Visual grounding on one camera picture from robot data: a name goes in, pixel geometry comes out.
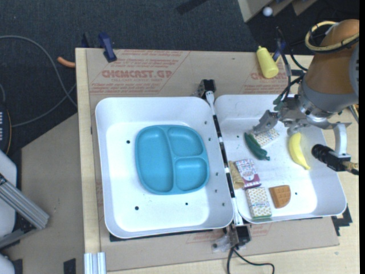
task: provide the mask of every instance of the white plastic object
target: white plastic object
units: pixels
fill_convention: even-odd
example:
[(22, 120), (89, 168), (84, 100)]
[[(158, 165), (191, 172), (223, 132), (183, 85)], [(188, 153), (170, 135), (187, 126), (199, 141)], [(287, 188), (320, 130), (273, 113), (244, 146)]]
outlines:
[(269, 6), (266, 6), (262, 9), (262, 13), (264, 16), (269, 17), (273, 14), (273, 9)]
[(0, 271), (1, 274), (15, 274), (15, 268), (12, 262), (2, 255), (0, 255)]
[[(234, 209), (212, 111), (193, 96), (106, 98), (95, 110), (103, 182), (104, 215), (110, 233), (122, 239), (223, 228)], [(202, 137), (209, 160), (207, 184), (195, 192), (157, 195), (141, 184), (135, 139), (154, 125), (182, 125)]]
[[(215, 107), (228, 160), (254, 157), (243, 141), (243, 133), (252, 130), (275, 98), (276, 95), (221, 95), (216, 99)], [(347, 202), (339, 176), (311, 154), (315, 144), (326, 145), (322, 130), (314, 126), (301, 130), (302, 152), (311, 167), (305, 170), (291, 159), (287, 128), (278, 122), (275, 129), (279, 137), (264, 146), (270, 160), (253, 158), (261, 187), (267, 189), (272, 216), (253, 219), (245, 191), (238, 189), (235, 195), (241, 216), (250, 223), (267, 223), (340, 215)], [(277, 209), (269, 188), (283, 184), (290, 186), (291, 199), (287, 206)]]

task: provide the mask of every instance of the wooden table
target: wooden table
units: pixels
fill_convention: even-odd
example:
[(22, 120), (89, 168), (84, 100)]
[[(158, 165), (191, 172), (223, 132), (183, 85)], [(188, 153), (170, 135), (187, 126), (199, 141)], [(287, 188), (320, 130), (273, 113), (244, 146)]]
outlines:
[[(225, 62), (225, 58), (231, 58), (237, 54), (221, 53), (220, 55), (221, 60), (218, 61)], [(254, 58), (255, 56), (253, 55), (252, 61), (245, 62), (244, 64), (251, 68), (252, 65), (256, 64)], [(302, 65), (308, 66), (312, 57), (296, 56), (296, 59), (301, 62)], [(289, 60), (289, 62), (293, 68), (294, 64), (291, 60)], [(210, 60), (208, 62), (198, 63), (198, 65), (208, 67), (210, 64), (217, 64), (217, 61)], [(83, 191), (84, 247), (86, 253), (98, 253), (101, 251), (101, 243), (92, 135), (90, 133), (91, 114), (88, 86), (87, 49), (76, 49), (76, 76)], [(353, 124), (347, 129), (347, 152), (352, 155), (353, 162), (358, 162), (359, 126), (354, 121), (352, 114), (347, 110), (343, 112), (339, 119), (342, 122), (353, 122)], [(332, 131), (325, 131), (325, 138), (328, 146), (334, 147), (335, 144)], [(273, 263), (275, 265), (276, 273), (359, 273), (359, 178), (358, 176), (354, 176), (347, 172), (341, 172), (339, 173), (339, 176), (348, 200), (348, 207), (352, 217), (352, 223), (350, 226), (341, 227), (340, 229), (339, 246), (250, 256), (249, 260), (256, 263)], [(225, 263), (226, 259), (217, 259), (159, 267), (129, 269), (113, 273), (225, 273)], [(234, 258), (231, 263), (231, 272), (271, 273), (271, 269), (269, 267), (257, 269), (257, 267), (247, 265), (240, 259)]]

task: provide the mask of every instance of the blue divided plate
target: blue divided plate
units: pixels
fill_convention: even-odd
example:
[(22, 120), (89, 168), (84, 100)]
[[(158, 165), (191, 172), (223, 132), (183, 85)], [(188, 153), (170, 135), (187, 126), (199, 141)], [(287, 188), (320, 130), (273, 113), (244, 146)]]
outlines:
[(186, 126), (155, 125), (139, 131), (135, 158), (142, 185), (154, 194), (197, 191), (209, 179), (209, 163), (201, 136)]

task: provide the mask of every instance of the toy banana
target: toy banana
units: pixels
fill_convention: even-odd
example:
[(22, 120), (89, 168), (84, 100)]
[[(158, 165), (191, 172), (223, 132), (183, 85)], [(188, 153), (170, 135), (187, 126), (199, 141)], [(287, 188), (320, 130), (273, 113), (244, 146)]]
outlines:
[(297, 132), (293, 134), (289, 139), (289, 153), (294, 162), (300, 164), (306, 170), (310, 169), (310, 166), (307, 164), (306, 159), (304, 158), (302, 149), (301, 149), (301, 138), (302, 134)]

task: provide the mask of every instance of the green pepper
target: green pepper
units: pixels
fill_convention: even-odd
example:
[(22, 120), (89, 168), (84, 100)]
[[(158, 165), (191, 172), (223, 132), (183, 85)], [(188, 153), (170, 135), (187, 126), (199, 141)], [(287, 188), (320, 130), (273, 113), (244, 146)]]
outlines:
[(249, 148), (249, 150), (259, 159), (259, 160), (262, 160), (262, 159), (266, 159), (266, 160), (270, 160), (270, 157), (267, 156), (267, 151), (262, 149), (257, 141), (249, 134), (247, 134), (245, 132), (245, 141), (246, 141), (246, 144)]

